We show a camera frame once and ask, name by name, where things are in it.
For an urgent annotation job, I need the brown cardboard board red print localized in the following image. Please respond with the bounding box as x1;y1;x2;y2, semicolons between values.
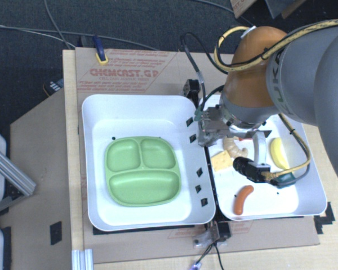
74;47;321;264

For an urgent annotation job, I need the green divided plate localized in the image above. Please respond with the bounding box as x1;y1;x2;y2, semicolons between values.
104;136;182;208

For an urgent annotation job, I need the white plastic tray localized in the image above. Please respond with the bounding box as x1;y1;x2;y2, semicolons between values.
81;94;216;232
198;94;328;222

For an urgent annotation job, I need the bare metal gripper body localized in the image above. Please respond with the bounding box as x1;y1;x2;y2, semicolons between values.
198;106;263;148

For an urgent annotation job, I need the black block with thin wires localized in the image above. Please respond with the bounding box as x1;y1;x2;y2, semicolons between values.
192;222;232;249
183;78;201;100

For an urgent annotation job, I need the yellow cheese wedge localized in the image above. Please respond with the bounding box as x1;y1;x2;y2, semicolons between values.
210;150;233;172

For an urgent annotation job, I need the orange sausage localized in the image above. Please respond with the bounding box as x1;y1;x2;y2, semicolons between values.
233;184;255;216

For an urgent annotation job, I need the yellow banana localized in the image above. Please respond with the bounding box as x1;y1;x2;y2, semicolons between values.
270;137;291;170

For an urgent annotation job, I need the beige toy croissant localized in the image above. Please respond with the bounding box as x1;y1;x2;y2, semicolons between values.
223;136;249;159

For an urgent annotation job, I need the black cylinder on white bracket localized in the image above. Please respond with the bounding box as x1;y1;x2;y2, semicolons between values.
232;132;272;184

